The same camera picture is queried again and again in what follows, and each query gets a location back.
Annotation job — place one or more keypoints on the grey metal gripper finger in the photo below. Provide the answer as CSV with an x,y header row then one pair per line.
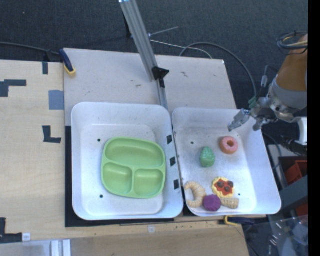
x,y
257,124
238,120

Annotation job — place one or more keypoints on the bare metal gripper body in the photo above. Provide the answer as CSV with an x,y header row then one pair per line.
x,y
272,111

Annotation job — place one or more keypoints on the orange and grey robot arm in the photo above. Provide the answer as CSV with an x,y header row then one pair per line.
x,y
292,72

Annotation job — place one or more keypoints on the pink doughnut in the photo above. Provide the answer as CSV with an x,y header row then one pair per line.
x,y
224,148

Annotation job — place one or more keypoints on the white plastic tray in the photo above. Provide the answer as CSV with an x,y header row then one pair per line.
x,y
87,155
250,170

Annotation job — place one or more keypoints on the green grapes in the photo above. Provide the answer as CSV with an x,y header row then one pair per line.
x,y
207,157

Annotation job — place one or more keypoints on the yellow and red pizza slice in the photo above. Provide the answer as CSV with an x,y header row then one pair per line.
x,y
223,191

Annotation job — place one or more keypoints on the beige croissant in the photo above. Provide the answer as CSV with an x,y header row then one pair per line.
x,y
198,193

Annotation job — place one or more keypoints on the purple grapes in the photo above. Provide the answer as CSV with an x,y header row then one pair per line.
x,y
212,203

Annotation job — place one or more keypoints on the green divided plate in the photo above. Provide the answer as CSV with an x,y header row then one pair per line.
x,y
132,152

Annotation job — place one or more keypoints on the pale wood board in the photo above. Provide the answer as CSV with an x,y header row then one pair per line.
x,y
110,77

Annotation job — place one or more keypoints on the black cylinder on white bracket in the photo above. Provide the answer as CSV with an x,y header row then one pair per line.
x,y
303,130

